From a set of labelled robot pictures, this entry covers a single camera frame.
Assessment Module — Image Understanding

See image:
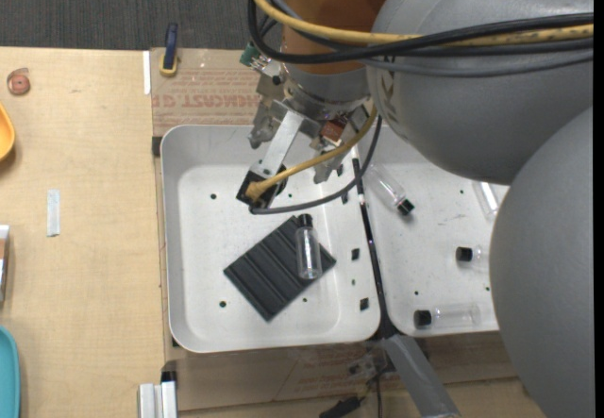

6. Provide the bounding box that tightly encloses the brown cardboard board red print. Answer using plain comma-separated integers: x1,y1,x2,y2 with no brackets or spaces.
149,46,520,411

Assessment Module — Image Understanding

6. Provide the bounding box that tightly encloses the thin black and white rod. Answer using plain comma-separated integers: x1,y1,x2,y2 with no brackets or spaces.
352,158,394,338

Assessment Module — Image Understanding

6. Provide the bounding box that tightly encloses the white plastic tray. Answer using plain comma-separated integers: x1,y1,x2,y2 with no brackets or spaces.
356,123,502,339
159,124,382,354

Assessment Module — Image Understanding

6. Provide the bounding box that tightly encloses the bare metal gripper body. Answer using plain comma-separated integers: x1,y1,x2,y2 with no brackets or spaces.
256,70,373,152

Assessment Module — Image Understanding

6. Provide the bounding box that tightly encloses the black ribbed rectangular mat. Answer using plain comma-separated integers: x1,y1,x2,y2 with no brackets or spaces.
223,214,338,324

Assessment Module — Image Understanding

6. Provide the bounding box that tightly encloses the orange plate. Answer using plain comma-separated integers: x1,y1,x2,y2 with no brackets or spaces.
0,101,16,162

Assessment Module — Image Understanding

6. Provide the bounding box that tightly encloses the clear plastic bottle black cap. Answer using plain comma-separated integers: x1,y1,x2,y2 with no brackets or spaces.
364,164,416,216
412,303,482,330
455,244,492,267
294,213,324,281

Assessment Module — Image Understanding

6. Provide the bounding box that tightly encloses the teal plate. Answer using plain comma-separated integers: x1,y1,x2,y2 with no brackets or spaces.
0,325,22,418

